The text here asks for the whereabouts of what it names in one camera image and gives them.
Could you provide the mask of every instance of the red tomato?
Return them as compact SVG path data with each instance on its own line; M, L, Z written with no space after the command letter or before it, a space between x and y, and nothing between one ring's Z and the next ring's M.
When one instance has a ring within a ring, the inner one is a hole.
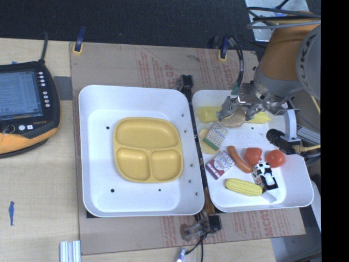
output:
M276 168L285 163L285 156L280 150L272 150L268 152L266 161L271 168Z
M248 147L245 152L245 160L251 166L256 165L261 160L262 150L259 147Z

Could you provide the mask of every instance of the wooden table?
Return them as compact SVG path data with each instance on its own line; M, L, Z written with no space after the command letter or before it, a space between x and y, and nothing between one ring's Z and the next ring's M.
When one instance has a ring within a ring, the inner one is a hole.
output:
M37 61L42 40L0 38L0 64ZM68 41L49 41L52 76L71 77ZM60 130L43 146L0 159L0 261L59 261L59 243L79 240L74 125L63 100ZM14 202L14 221L9 206ZM204 261L275 261L270 239L204 245ZM179 248L83 255L81 261L174 261ZM200 261L201 248L185 257Z

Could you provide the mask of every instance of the cardboard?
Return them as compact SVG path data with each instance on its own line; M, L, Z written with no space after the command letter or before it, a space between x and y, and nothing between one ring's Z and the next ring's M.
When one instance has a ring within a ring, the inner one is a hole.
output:
M244 51L243 82L253 79L258 65L251 51ZM229 51L227 61L218 61L218 50L182 47L85 43L80 55L70 54L73 87L75 154L79 204L81 253L98 254L139 249L187 246L183 224L194 224L194 216L96 218L82 201L79 129L79 92L87 85L118 85L172 88L180 75L192 75L193 93L198 90L229 90L239 72L239 59ZM298 208L220 213L222 229L204 243L256 240L303 235L305 228Z

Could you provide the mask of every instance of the hot dog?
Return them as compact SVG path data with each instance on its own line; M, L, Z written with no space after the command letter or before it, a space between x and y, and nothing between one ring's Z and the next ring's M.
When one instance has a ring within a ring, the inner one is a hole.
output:
M243 172L252 172L252 167L241 159L234 146L228 147L228 154L234 160L235 165Z

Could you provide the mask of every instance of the white tray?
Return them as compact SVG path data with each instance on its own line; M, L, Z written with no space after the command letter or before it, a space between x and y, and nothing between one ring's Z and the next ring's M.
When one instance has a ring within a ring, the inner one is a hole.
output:
M198 119L199 108L202 106L221 106L230 93L231 91L201 90L193 95L192 105L198 133L202 128L209 128L210 126L210 123L201 123ZM244 123L239 128L226 128L228 134L220 150L226 150L228 146L233 145L240 157L243 158L246 148L259 147L262 149L261 162L265 162L266 153L278 149L267 140L266 133L272 128L285 132L284 117L273 116L270 113L268 115L271 121L265 124ZM215 156L204 152L202 155L205 164ZM272 169L272 172L279 188L270 190L270 193L276 197L276 201L271 204L261 196L246 196L225 188L224 181L227 178L239 178L253 182L251 174L242 172L235 165L218 180L214 179L209 172L206 172L212 203L222 212L282 209L311 204L314 192L303 157L297 154L287 155L285 164Z
M189 104L176 90L90 85L79 94L82 191L98 217L194 215L204 204ZM126 117L161 118L178 130L183 171L164 183L127 181L113 156L113 129Z

